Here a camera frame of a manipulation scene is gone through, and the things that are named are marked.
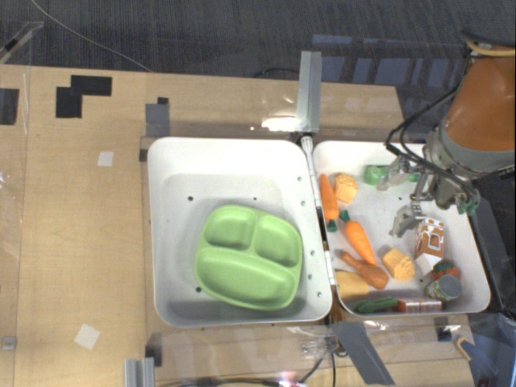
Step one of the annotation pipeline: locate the white plastic tray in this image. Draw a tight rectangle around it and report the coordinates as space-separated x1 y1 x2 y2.
312 139 492 318
147 136 334 329

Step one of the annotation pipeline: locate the green cube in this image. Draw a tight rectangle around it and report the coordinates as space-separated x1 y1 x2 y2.
364 164 389 185

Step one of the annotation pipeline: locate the green can with grey lid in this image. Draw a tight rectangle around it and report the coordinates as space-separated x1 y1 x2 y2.
423 274 464 303

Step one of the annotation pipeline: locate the brown chicken drumstick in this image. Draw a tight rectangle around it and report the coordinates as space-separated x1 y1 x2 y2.
339 250 390 290

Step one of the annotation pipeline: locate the orange carrot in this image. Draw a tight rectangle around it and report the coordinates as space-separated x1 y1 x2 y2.
318 173 341 232
338 210 379 268

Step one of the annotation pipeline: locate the pale wood board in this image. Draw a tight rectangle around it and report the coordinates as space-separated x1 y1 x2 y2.
140 79 476 387

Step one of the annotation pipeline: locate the green divided plate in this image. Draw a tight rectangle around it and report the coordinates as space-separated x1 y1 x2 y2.
193 204 304 311

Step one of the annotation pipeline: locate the brown and white carton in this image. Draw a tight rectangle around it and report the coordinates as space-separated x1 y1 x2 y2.
414 217 446 276

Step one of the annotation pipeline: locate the yellow corn piece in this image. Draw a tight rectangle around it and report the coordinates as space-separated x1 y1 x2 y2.
333 172 359 206
381 247 416 283

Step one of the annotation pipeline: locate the green pea pod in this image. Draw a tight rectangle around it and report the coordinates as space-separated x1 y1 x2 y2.
353 296 400 314

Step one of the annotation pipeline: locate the red strawberry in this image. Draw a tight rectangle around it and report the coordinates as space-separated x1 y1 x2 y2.
431 260 460 281

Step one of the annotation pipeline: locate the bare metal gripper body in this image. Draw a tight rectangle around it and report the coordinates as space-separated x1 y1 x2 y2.
422 141 484 214

